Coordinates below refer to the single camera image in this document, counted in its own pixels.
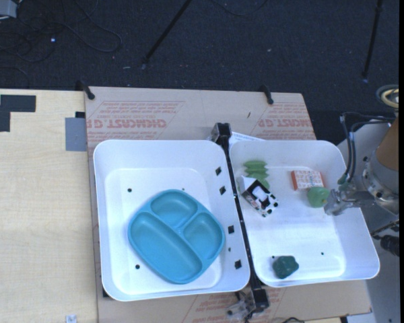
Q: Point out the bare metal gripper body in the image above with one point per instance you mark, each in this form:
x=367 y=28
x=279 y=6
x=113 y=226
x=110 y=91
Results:
x=378 y=194

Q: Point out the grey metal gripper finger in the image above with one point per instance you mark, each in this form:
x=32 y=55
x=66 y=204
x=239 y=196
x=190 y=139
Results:
x=338 y=194
x=331 y=208

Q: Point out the light green toy pepper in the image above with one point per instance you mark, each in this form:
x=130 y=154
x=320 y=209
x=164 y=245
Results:
x=316 y=196

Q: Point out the orange and white packet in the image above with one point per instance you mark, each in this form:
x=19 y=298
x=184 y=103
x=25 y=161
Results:
x=306 y=179

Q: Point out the white plastic tray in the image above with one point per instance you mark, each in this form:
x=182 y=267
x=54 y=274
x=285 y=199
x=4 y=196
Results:
x=299 y=234
x=114 y=156

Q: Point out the white carton with black print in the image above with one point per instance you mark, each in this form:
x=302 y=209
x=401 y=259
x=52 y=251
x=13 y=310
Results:
x=259 y=198

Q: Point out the dark green toy broccoli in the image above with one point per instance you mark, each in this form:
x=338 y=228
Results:
x=284 y=267

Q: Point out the light green ribbed toy vegetable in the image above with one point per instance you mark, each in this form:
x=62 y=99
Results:
x=255 y=169

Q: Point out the thin black rod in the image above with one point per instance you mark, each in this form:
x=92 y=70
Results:
x=239 y=210

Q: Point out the white paper label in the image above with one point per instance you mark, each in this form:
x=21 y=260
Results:
x=247 y=137

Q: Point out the blue divided plate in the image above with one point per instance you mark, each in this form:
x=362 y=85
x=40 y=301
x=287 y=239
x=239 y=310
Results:
x=161 y=241

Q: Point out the brown cardboard board, red print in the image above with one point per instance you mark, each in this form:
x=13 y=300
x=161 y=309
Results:
x=175 y=116

